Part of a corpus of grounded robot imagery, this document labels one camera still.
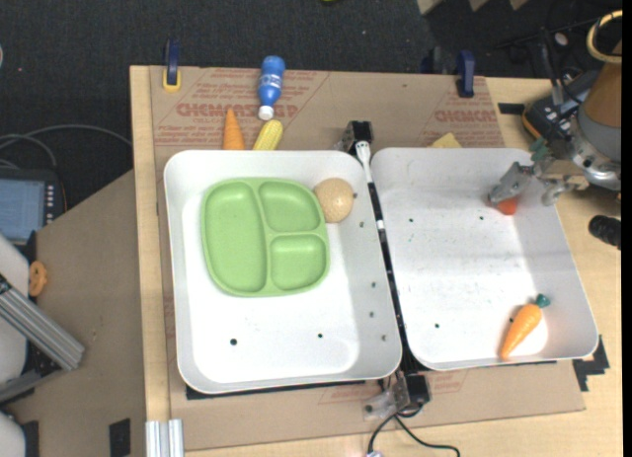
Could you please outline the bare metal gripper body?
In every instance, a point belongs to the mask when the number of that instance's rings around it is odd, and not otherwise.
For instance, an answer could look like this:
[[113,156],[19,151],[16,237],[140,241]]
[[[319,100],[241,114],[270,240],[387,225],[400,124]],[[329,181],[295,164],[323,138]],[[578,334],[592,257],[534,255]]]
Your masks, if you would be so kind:
[[590,186],[621,191],[621,166],[591,146],[542,145],[533,148],[533,174],[547,192],[586,190]]

